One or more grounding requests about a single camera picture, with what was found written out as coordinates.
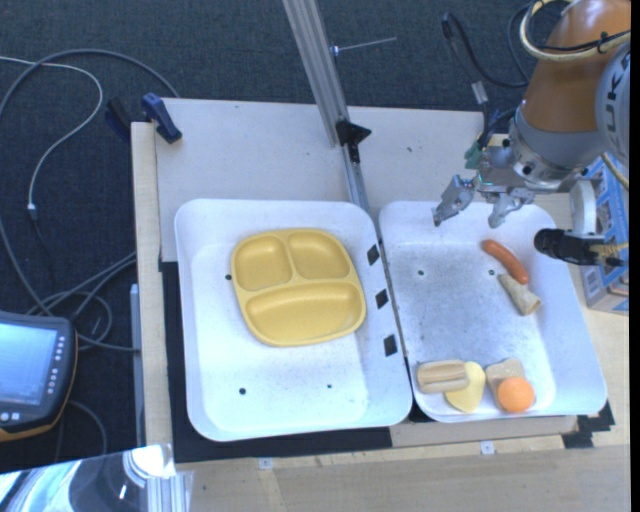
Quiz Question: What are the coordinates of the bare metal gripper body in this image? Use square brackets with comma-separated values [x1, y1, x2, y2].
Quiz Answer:
[473, 143, 589, 202]

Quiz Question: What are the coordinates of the orange sausage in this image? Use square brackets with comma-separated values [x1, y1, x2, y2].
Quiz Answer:
[481, 238, 530, 286]

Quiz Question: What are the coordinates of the beige rolled wrap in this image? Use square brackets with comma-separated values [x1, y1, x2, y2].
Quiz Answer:
[497, 272, 543, 317]

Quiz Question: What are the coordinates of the blue and white carton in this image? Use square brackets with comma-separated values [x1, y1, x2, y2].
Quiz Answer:
[581, 153, 631, 315]

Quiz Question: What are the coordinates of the white plastic tray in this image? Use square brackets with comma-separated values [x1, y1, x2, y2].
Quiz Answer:
[173, 198, 414, 443]
[378, 199, 609, 424]

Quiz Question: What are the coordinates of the tan bread slice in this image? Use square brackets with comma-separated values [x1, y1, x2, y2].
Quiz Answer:
[484, 357, 528, 397]

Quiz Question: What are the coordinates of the tan hot dog bun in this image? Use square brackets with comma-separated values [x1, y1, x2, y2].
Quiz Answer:
[416, 359, 471, 395]

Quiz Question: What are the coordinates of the yellow divided plate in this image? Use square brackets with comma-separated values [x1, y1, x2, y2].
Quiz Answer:
[229, 228, 368, 348]

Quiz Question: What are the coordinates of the orange ball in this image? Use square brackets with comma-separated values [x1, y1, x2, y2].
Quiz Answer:
[496, 375, 537, 415]

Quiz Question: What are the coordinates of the yellow crisp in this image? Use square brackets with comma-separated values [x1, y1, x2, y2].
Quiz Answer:
[443, 361, 487, 415]

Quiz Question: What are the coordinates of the pale flat board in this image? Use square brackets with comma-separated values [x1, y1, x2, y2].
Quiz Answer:
[153, 97, 581, 448]

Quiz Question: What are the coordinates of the black cylinder on white bracket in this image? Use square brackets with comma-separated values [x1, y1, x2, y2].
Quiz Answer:
[533, 178, 609, 267]

